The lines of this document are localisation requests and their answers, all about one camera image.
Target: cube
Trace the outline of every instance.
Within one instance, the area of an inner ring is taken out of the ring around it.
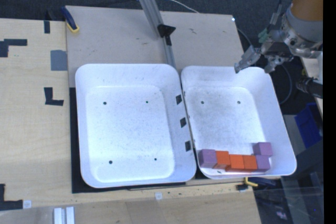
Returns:
[[[253,155],[243,155],[245,172],[254,172],[258,169],[257,158]]]
[[[254,155],[273,156],[272,146],[269,142],[259,142],[253,145],[253,152]]]
[[[271,168],[268,156],[256,155],[258,169],[257,172],[265,172]]]
[[[230,165],[229,151],[216,151],[217,164],[213,169],[225,169]]]
[[[243,172],[245,169],[243,156],[240,154],[230,154],[231,164],[225,168],[227,172]]]
[[[198,153],[198,162],[201,168],[212,168],[217,164],[215,150],[201,150]]]

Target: robotic arm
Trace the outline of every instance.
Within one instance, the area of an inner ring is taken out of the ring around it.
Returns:
[[[286,12],[281,15],[281,0],[273,13],[268,27],[259,34],[260,48],[250,46],[242,55],[239,63],[235,64],[238,73],[244,68],[255,64],[261,55],[268,60],[265,73],[274,71],[277,65],[291,61],[294,56],[303,58],[318,58],[322,61],[323,52],[323,0],[292,0]],[[297,87],[305,90],[301,81]],[[322,72],[318,80],[310,80],[322,86]]]

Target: blue box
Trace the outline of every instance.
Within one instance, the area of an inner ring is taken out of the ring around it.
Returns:
[[[323,120],[316,103],[308,103],[294,118],[306,148],[322,139]]]

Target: purple block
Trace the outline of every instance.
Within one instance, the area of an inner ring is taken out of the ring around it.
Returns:
[[[253,146],[254,155],[265,155],[273,156],[273,150],[271,143],[269,142],[259,142]]]
[[[198,153],[198,162],[201,168],[212,168],[217,164],[215,150],[201,150]]]
[[[256,172],[265,172],[271,168],[268,156],[256,155],[258,169]]]

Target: orange block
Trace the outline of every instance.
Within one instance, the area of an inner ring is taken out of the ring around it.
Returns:
[[[225,169],[230,165],[229,151],[216,151],[217,164],[213,169]]]
[[[256,156],[243,155],[243,160],[246,172],[253,172],[258,169]]]
[[[244,172],[244,159],[240,154],[230,154],[231,164],[225,168],[227,172]]]

